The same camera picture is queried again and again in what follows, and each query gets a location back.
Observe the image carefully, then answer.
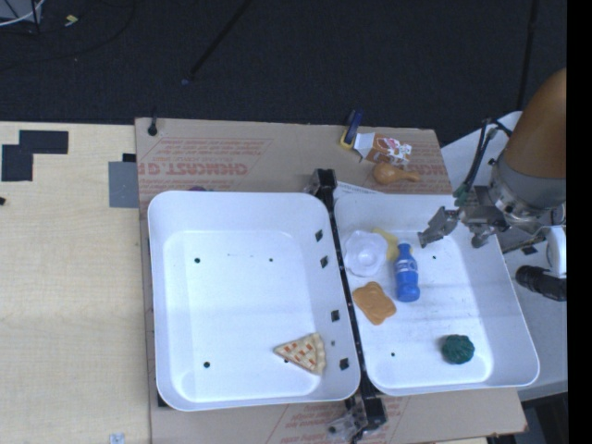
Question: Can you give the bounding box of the pale yellow toy food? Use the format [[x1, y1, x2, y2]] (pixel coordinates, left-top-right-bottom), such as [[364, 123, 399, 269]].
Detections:
[[371, 227, 401, 264]]

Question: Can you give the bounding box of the white flower-shaped bowl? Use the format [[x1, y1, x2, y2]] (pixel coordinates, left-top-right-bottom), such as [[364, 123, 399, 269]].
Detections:
[[343, 228, 389, 278]]

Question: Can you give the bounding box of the brown chicken drumstick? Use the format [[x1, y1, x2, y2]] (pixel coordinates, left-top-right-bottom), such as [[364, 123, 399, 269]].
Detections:
[[373, 162, 423, 186]]

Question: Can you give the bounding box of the black cylinder on white bracket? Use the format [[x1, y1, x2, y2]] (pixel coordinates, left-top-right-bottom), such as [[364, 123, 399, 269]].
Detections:
[[514, 224, 568, 302]]

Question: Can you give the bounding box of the brown bread slice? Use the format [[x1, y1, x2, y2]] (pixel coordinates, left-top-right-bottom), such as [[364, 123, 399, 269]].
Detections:
[[351, 280, 399, 327]]

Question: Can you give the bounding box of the white and orange carton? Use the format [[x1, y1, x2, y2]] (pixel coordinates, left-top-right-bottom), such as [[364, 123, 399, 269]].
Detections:
[[352, 131, 413, 167]]

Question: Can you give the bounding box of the black block with wires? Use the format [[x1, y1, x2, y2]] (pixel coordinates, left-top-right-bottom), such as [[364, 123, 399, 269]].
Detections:
[[328, 391, 389, 439], [303, 167, 339, 199]]

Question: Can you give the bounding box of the brown cardboard board red print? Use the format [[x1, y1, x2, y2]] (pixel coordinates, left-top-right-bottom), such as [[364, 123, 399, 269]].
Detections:
[[133, 117, 529, 444]]

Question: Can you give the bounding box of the blue bottle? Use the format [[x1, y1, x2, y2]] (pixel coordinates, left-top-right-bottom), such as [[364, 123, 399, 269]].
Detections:
[[392, 241, 422, 303]]

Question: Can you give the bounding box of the white plastic tray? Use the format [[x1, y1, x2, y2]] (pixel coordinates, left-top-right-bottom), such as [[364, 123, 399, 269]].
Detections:
[[332, 191, 541, 398], [146, 190, 362, 413]]

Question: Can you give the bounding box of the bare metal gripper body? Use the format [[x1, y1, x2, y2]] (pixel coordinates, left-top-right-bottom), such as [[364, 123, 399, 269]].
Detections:
[[456, 184, 567, 241]]

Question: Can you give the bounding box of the yellow pizza slice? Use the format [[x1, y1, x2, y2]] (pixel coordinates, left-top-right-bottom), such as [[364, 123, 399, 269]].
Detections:
[[272, 332, 327, 376]]

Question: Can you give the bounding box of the green broccoli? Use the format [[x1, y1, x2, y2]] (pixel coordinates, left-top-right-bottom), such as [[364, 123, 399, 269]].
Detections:
[[439, 333, 476, 366]]

